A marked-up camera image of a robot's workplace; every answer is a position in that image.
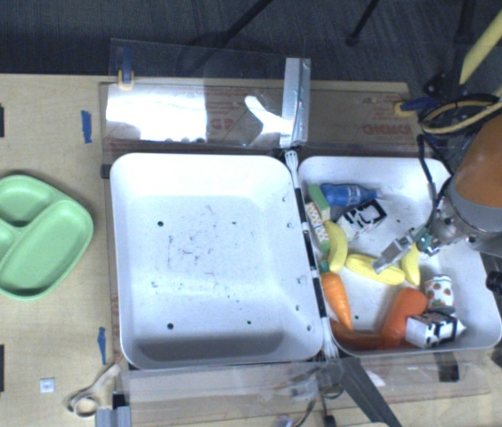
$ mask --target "divided green plate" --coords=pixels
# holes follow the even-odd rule
[[[35,300],[75,267],[93,237],[74,199],[27,175],[0,180],[0,293]]]

